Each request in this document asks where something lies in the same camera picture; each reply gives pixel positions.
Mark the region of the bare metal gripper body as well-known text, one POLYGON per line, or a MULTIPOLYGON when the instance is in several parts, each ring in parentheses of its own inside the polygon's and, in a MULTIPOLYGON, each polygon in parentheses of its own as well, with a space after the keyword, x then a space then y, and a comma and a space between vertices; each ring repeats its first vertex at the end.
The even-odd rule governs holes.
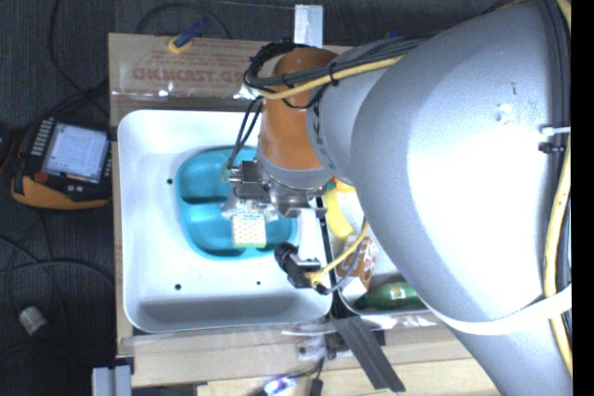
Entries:
POLYGON ((326 173, 322 169, 291 170, 267 160, 245 160, 231 169, 229 183, 230 194, 242 199, 239 213, 263 213, 263 205, 271 203, 282 218, 297 218, 304 211, 316 218, 326 214, 326 209, 318 203, 326 186, 326 173))

